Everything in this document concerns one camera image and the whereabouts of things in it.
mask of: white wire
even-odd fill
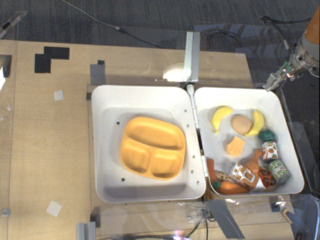
[[[60,0],[60,1],[62,1],[62,2],[64,2],[65,4],[73,7],[74,9],[78,10],[79,12],[87,15],[90,19],[92,19],[93,21],[95,21],[95,22],[97,22],[97,23],[100,23],[100,24],[102,24],[102,25],[105,25],[105,26],[114,28],[114,29],[116,29],[116,30],[119,30],[119,29],[120,29],[120,27],[118,27],[118,26],[111,25],[111,24],[108,24],[108,23],[105,23],[105,22],[103,22],[103,21],[101,21],[101,20],[96,19],[95,17],[93,17],[93,16],[91,16],[90,14],[86,13],[84,10],[81,10],[80,8],[78,8],[78,7],[76,7],[75,5],[67,2],[66,0]]]

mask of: yellow divided plate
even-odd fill
[[[173,179],[183,167],[185,154],[185,134],[171,123],[139,116],[124,129],[120,159],[132,173],[158,180]]]

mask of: white square paper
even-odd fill
[[[58,204],[57,202],[52,200],[48,208],[46,209],[46,212],[54,217],[58,217],[61,208],[62,208],[61,204]]]
[[[62,92],[62,90],[57,90],[54,92],[54,100],[57,101],[61,101],[64,99],[64,94]]]

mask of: wooden table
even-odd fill
[[[35,73],[35,54],[43,54],[44,46],[70,48],[69,60],[53,59],[51,73]],[[0,218],[1,240],[75,240],[77,223],[89,222],[94,202],[100,205],[102,216],[110,218],[104,228],[97,229],[98,235],[104,236],[161,232],[166,227],[152,218],[167,218],[170,222],[185,216],[186,209],[177,203],[154,203],[147,207],[91,200],[93,172],[90,172],[86,100],[90,65],[98,60],[105,61],[107,81],[127,83],[144,77],[161,80],[164,69],[184,62],[183,50],[2,40],[0,54],[13,54],[12,68],[16,68],[4,85],[14,90],[15,95],[14,99],[9,94],[6,96],[14,100],[12,142],[11,135],[6,134],[7,140],[1,142],[0,151],[0,204],[1,209],[11,210],[8,220]],[[217,86],[222,82],[252,86],[243,54],[201,52],[199,61],[200,79],[210,79]],[[56,91],[63,92],[62,100],[55,101]],[[1,99],[3,93],[0,91],[0,105],[5,104]],[[10,125],[0,123],[0,127],[1,134]],[[46,212],[51,201],[62,206],[57,217]],[[260,197],[254,201],[258,205],[266,199]],[[249,209],[252,204],[248,202],[244,206]],[[269,232],[266,239],[288,239],[292,235],[280,213],[268,217],[268,207],[257,207],[260,207],[258,211],[251,209],[248,214],[237,215],[248,239],[256,239],[266,226],[281,229]],[[186,226],[186,220],[174,221],[177,229],[190,230],[194,226],[192,223]],[[210,223],[211,236],[224,239],[217,223]],[[202,225],[193,237],[203,239],[204,235]]]

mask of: yellow banana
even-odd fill
[[[257,109],[253,111],[254,123],[250,131],[248,131],[244,136],[255,136],[262,130],[265,124],[264,116]]]
[[[234,110],[231,107],[222,106],[222,107],[218,108],[218,110],[213,114],[212,119],[211,119],[211,123],[212,123],[212,126],[213,126],[216,133],[219,132],[219,126],[220,126],[220,122],[221,122],[222,118],[231,114],[232,111],[234,111]]]

